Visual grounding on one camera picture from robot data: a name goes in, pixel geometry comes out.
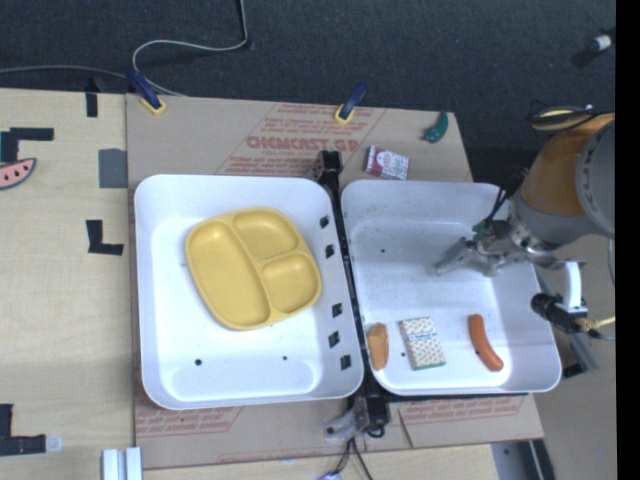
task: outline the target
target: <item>watermelon slice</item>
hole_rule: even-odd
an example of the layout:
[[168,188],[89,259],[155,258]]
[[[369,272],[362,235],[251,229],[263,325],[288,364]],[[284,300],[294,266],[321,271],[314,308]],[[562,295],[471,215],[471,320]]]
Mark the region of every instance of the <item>watermelon slice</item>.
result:
[[10,164],[0,164],[0,190],[6,190],[22,183],[36,166],[35,158],[27,158]]

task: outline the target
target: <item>yellow divided dish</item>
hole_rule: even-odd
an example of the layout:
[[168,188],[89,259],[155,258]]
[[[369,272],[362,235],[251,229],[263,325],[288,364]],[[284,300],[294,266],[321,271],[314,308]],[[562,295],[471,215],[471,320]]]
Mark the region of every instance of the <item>yellow divided dish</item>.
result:
[[234,330],[263,327],[313,305],[318,266],[293,223],[270,208],[249,208],[197,224],[187,262],[211,314]]

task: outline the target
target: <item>robotic hand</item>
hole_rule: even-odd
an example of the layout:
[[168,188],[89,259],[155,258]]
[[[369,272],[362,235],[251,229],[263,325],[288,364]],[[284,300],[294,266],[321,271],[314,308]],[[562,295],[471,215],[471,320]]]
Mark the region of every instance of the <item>robotic hand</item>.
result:
[[[580,262],[559,260],[554,251],[581,236],[615,239],[615,114],[551,108],[529,117],[538,130],[557,131],[543,146],[522,185],[500,190],[487,218],[473,227],[436,264],[443,275],[479,262],[487,276],[521,261],[539,270],[563,270],[562,295],[538,294],[532,308],[566,333],[597,337],[580,296]],[[507,216],[496,218],[505,202]]]

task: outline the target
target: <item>white tray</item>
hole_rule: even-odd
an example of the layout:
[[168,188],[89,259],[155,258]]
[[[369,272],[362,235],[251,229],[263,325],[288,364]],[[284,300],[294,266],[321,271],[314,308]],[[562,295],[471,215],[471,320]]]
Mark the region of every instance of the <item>white tray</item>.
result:
[[[529,263],[496,277],[472,265],[436,276],[434,264],[490,212],[497,187],[477,183],[362,180],[342,194],[356,292],[365,331],[389,332],[389,361],[375,372],[392,393],[504,394],[552,389],[561,364],[551,327],[529,303],[540,291]],[[475,354],[467,318],[484,317],[487,336],[504,361],[489,371]],[[414,371],[397,322],[431,316],[446,364]]]
[[[360,386],[364,366],[322,187],[294,178],[158,175],[140,183],[134,206],[142,380],[157,404],[194,409],[344,398]],[[232,331],[200,299],[184,242],[195,224],[253,206],[289,217],[316,259],[323,291],[311,308],[284,321]],[[334,250],[328,258],[327,246]]]

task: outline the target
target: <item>teal object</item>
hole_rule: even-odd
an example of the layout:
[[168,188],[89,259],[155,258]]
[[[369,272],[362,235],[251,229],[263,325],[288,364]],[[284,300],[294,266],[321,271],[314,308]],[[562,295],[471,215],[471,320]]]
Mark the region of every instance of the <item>teal object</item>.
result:
[[427,142],[431,142],[431,144],[435,144],[444,137],[444,134],[447,133],[447,128],[449,128],[449,118],[447,117],[447,113],[443,110],[440,112],[440,119],[438,119],[438,122],[426,131],[423,139]]

